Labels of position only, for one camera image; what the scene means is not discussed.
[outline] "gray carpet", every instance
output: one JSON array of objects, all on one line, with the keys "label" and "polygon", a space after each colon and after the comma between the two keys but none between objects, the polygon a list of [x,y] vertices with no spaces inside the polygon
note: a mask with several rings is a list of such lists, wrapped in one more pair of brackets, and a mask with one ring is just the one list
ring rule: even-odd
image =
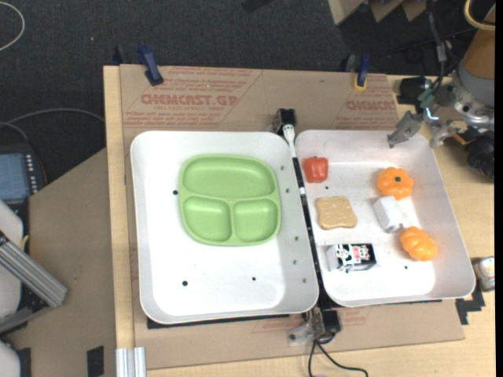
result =
[{"label": "gray carpet", "polygon": [[[336,26],[327,0],[0,1],[26,20],[19,41],[0,51],[0,122],[47,108],[103,115],[102,66],[112,63],[117,45],[130,62],[138,62],[137,47],[148,43],[159,64],[337,71],[349,54],[365,52],[374,72],[438,71],[431,43],[395,52],[431,39],[426,18],[409,22],[401,8],[377,24],[363,5]],[[438,2],[444,35],[468,28],[463,4]],[[0,5],[0,46],[19,28],[14,11]],[[454,52],[462,57],[472,36],[453,38]],[[103,124],[84,115],[40,115],[17,125],[39,151],[49,181],[105,146]],[[20,140],[0,128],[0,145]]]}]

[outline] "cardboard sheet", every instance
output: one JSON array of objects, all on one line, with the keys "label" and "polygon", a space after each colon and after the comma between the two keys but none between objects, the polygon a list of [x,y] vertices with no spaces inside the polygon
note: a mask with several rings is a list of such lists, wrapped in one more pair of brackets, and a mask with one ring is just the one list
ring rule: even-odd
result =
[{"label": "cardboard sheet", "polygon": [[[165,83],[152,87],[142,66],[120,67],[135,345],[146,348],[149,369],[307,354],[306,347],[288,346],[300,315],[149,329],[139,300],[130,143],[146,130],[265,130],[279,108],[296,110],[297,133],[390,130],[398,116],[387,76],[369,75],[366,91],[357,93],[350,73],[171,66],[160,72]],[[340,317],[343,332],[331,351],[464,338],[450,300],[343,308]]]}]

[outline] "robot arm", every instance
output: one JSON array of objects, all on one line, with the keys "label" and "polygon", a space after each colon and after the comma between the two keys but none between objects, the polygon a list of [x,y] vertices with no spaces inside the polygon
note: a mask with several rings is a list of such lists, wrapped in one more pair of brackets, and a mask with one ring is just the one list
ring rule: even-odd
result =
[{"label": "robot arm", "polygon": [[421,125],[430,126],[430,145],[441,145],[448,137],[468,146],[468,164],[494,179],[494,73],[496,5],[484,21],[477,22],[471,14],[473,0],[467,0],[464,14],[478,28],[463,60],[450,74],[451,82],[442,84],[446,54],[444,42],[436,31],[432,11],[430,23],[437,42],[441,75],[429,83],[423,77],[403,79],[402,97],[416,105],[416,113],[407,112],[396,130],[387,136],[390,148],[408,140]]}]

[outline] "wooden table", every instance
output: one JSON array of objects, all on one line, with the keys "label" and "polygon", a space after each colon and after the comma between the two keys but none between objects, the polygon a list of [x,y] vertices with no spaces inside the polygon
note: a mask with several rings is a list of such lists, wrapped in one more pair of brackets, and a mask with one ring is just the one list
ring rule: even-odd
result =
[{"label": "wooden table", "polygon": [[[401,77],[389,77],[394,88],[399,79]],[[118,67],[104,68],[104,86],[116,346],[130,349],[135,343]],[[399,113],[407,109],[406,106],[398,105]],[[429,131],[424,129],[421,132],[428,135]],[[494,255],[494,183],[468,169],[464,153],[458,147],[448,145],[438,147],[435,149],[435,155],[470,257]],[[464,328],[465,340],[337,353],[336,359],[341,364],[365,368],[371,376],[495,375],[494,293],[485,293],[483,297],[486,307],[480,313],[469,314],[469,325]],[[358,375],[354,372],[335,370],[322,355],[315,355],[313,368],[318,375]],[[180,375],[304,376],[307,375],[307,357],[284,357],[149,371],[149,376],[154,377]]]}]

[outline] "toy pumpkin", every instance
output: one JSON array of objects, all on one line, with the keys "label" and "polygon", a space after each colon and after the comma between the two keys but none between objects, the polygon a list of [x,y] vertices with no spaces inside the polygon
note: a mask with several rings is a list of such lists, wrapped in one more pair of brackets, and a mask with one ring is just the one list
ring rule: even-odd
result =
[{"label": "toy pumpkin", "polygon": [[429,261],[439,253],[435,241],[424,230],[416,226],[407,228],[400,235],[400,242],[410,257],[416,260]]},{"label": "toy pumpkin", "polygon": [[398,200],[412,194],[414,180],[403,169],[388,167],[377,176],[376,186],[383,196]]}]

